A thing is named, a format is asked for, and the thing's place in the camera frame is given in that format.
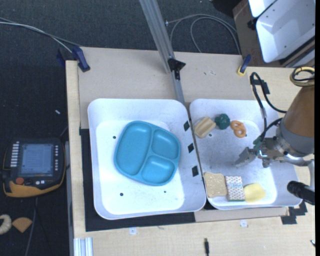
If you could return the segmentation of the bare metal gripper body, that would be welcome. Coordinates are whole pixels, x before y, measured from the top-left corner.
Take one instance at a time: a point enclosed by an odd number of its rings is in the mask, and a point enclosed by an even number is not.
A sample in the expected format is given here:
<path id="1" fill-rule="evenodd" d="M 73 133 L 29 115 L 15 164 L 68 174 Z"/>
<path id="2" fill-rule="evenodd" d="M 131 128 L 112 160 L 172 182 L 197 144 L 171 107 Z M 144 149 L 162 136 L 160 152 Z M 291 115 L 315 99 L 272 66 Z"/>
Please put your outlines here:
<path id="1" fill-rule="evenodd" d="M 307 166 L 309 164 L 305 157 L 314 155 L 314 149 L 309 149 L 302 145 L 298 149 L 290 145 L 282 137 L 274 136 L 265 138 L 256 152 L 256 156 L 262 158 L 270 158 L 273 162 L 289 163 L 296 166 Z"/>

